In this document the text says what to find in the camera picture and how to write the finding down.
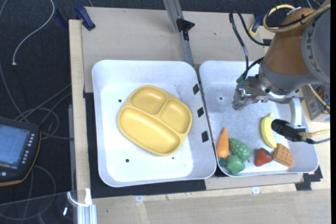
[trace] yellow banana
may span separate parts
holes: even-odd
[[[274,116],[273,112],[271,112],[268,116],[264,117],[261,120],[260,129],[261,129],[261,135],[262,139],[264,139],[265,143],[272,147],[277,147],[277,142],[275,141],[275,138],[272,134],[271,129],[271,123],[272,123],[272,117]]]

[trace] green pepper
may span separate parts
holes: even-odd
[[[226,169],[233,175],[245,169],[243,161],[235,154],[227,156],[225,160],[224,158],[221,158],[219,164],[220,166],[226,167]]]
[[[249,158],[251,157],[251,150],[243,142],[230,138],[229,148],[231,153],[237,155],[243,162],[246,160],[250,161]]]

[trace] red strawberry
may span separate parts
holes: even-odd
[[[273,156],[271,153],[269,153],[266,149],[260,148],[257,151],[257,156],[255,160],[255,165],[256,166],[261,166],[266,163],[269,163],[273,160]]]

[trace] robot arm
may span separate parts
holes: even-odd
[[[319,12],[299,8],[288,14],[283,27],[275,30],[264,59],[259,60],[258,74],[245,74],[237,81],[235,110],[259,101],[288,103],[295,97],[293,93],[306,84],[330,85],[330,2],[326,0]],[[290,27],[295,22],[298,26]]]

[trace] display screen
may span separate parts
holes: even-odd
[[[0,165],[17,169],[30,131],[0,124]]]

